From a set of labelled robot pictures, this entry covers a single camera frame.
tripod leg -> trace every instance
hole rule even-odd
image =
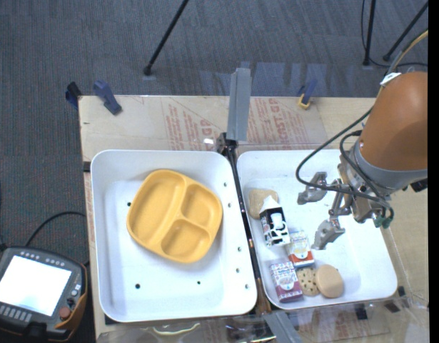
[[[395,51],[395,49],[397,48],[397,46],[400,44],[400,42],[403,40],[403,38],[405,38],[406,34],[408,34],[408,32],[410,31],[410,29],[413,28],[414,24],[418,21],[418,19],[419,19],[420,16],[424,13],[424,11],[427,9],[427,7],[428,7],[428,0],[427,0],[427,2],[424,4],[424,6],[422,7],[422,9],[416,14],[416,16],[415,16],[414,19],[411,21],[411,23],[406,27],[405,31],[402,33],[402,35],[400,36],[400,38],[397,39],[396,43],[392,46],[392,48],[389,50],[389,52],[383,56],[383,60],[384,60],[384,61],[389,61],[389,59],[390,59],[390,55]]]
[[[178,11],[176,12],[173,20],[170,23],[170,26],[168,27],[167,31],[165,32],[165,34],[162,37],[162,40],[160,41],[159,45],[157,46],[153,56],[151,57],[151,60],[149,60],[149,63],[145,66],[145,68],[143,69],[143,73],[145,75],[150,75],[151,74],[151,67],[153,66],[154,62],[156,62],[157,56],[159,55],[159,53],[161,52],[163,45],[165,44],[166,40],[168,39],[168,37],[170,36],[171,31],[173,30],[173,28],[176,25],[176,22],[178,21],[179,17],[181,16],[181,14],[183,13],[184,8],[186,7],[187,3],[189,2],[189,0],[183,0],[183,2],[181,3],[180,7],[178,8]]]
[[[371,0],[370,20],[368,21],[367,44],[365,46],[365,58],[363,59],[362,65],[370,64],[370,41],[371,41],[371,32],[373,30],[373,20],[375,18],[375,5],[376,5],[376,0]]]

cookie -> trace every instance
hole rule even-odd
[[[304,295],[316,296],[320,293],[316,285],[316,269],[314,267],[298,268],[296,274]]]
[[[272,189],[252,189],[249,191],[249,214],[253,219],[259,220],[259,212],[263,205],[263,200],[268,196],[272,196],[278,201],[278,193]]]
[[[321,294],[329,299],[334,299],[343,294],[343,278],[340,272],[330,264],[319,266],[314,280]]]

gray carpet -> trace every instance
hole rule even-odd
[[[251,69],[253,96],[370,97],[389,52],[428,0],[190,0],[151,75],[143,69],[183,0],[0,0],[1,235],[24,243],[57,212],[84,212],[78,113],[65,100],[75,81],[93,94],[229,95],[230,75]],[[428,9],[394,57],[428,28]],[[428,39],[399,69],[428,70]],[[59,217],[32,246],[88,259],[82,217]],[[89,301],[72,343],[94,342]],[[22,342],[0,332],[0,342]]]

table surface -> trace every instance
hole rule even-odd
[[[105,108],[101,98],[79,97],[91,289],[97,337],[103,333],[131,329],[135,324],[105,324],[99,304],[89,173],[91,160],[105,149],[211,150],[213,141],[226,132],[228,118],[227,96],[135,95],[116,96],[116,100],[123,111],[113,115]],[[243,146],[265,150],[315,149],[366,113],[374,101],[374,98],[318,97],[311,98],[311,105],[302,109],[296,97],[251,97],[248,141],[243,142]],[[362,125],[358,123],[350,130],[360,129]],[[337,149],[339,141],[336,139],[330,147]],[[354,138],[349,138],[345,145],[354,141]],[[428,310],[425,309],[429,300],[428,190],[396,192],[392,195],[391,204],[395,218],[391,226],[383,230],[383,237],[394,263],[398,286],[404,288],[414,306],[421,307],[416,309],[417,314],[421,314],[419,323],[428,332]],[[412,323],[396,319],[395,322],[387,322],[386,326],[389,326],[392,342],[404,342]],[[316,342],[312,337],[307,339],[307,342]],[[379,339],[380,335],[366,337],[367,342],[379,342]]]

yellow plate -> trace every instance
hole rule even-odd
[[[221,201],[209,188],[177,171],[159,169],[136,192],[127,229],[152,252],[192,263],[210,249],[222,215]]]

